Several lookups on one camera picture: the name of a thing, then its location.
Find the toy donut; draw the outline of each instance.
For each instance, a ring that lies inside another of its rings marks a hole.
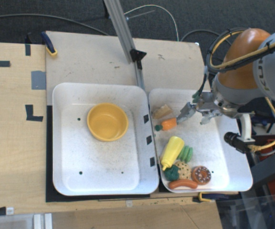
[[[191,172],[191,178],[198,185],[205,185],[211,179],[210,171],[204,166],[197,166]]]

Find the bowl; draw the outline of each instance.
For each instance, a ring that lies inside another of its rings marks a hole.
[[[125,135],[129,121],[125,111],[118,105],[101,103],[90,109],[87,115],[87,125],[96,139],[112,142]]]

